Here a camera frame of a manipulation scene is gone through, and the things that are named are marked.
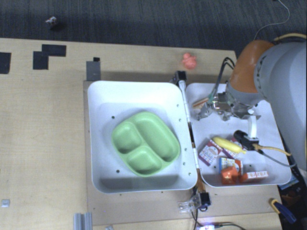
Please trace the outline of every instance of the banana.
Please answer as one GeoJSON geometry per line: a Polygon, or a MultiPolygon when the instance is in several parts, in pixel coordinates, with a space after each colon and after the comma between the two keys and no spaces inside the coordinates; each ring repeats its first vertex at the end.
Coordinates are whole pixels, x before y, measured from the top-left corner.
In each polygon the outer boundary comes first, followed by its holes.
{"type": "Polygon", "coordinates": [[[214,137],[212,140],[221,148],[228,149],[236,153],[239,153],[239,152],[242,152],[244,154],[246,153],[246,151],[242,150],[242,148],[239,145],[229,140],[226,140],[224,138],[221,138],[219,136],[214,137]]]}

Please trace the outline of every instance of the wooden tabletop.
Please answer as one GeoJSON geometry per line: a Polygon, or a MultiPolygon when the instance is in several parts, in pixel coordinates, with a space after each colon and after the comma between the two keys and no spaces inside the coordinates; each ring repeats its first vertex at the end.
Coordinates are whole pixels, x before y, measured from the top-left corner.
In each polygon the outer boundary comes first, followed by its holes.
{"type": "MultiPolygon", "coordinates": [[[[225,50],[20,39],[0,39],[0,52],[12,54],[9,74],[0,74],[0,200],[11,201],[9,207],[0,208],[1,230],[72,229],[74,213],[89,210],[83,109],[86,61],[100,58],[104,80],[169,81],[176,70],[185,70],[182,55],[190,52],[197,56],[198,66],[187,71],[189,83],[214,82],[223,59],[236,58],[233,51],[225,50]],[[49,56],[48,70],[33,70],[33,52],[42,51],[42,44],[66,45],[66,56],[49,56]]],[[[225,69],[224,80],[230,74],[225,69]]],[[[200,222],[231,221],[248,230],[282,229],[268,204],[270,198],[280,200],[276,186],[240,190],[207,186],[207,190],[212,206],[200,215],[200,222]]],[[[140,193],[140,200],[145,197],[140,193]]],[[[163,204],[159,197],[156,202],[163,204]]],[[[114,224],[114,230],[189,230],[194,225],[189,214],[126,223],[131,221],[121,219],[135,213],[125,212],[124,216],[112,212],[110,224],[122,222],[114,224]]]]}

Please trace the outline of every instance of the red toy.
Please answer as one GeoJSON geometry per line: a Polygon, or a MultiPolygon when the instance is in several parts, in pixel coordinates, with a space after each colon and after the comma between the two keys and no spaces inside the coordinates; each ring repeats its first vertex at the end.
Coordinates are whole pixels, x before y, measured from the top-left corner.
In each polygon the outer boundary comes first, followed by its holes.
{"type": "Polygon", "coordinates": [[[192,70],[196,68],[197,65],[196,56],[192,56],[190,53],[185,53],[183,55],[182,63],[186,69],[192,70]]]}

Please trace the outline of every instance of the green divided plate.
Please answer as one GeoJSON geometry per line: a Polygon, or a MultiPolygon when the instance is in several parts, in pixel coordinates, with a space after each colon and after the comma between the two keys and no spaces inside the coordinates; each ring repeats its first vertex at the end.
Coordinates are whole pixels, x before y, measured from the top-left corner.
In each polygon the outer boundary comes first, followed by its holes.
{"type": "Polygon", "coordinates": [[[180,154],[180,144],[164,121],[141,112],[120,123],[112,132],[112,144],[125,164],[148,177],[170,165],[180,154]]]}

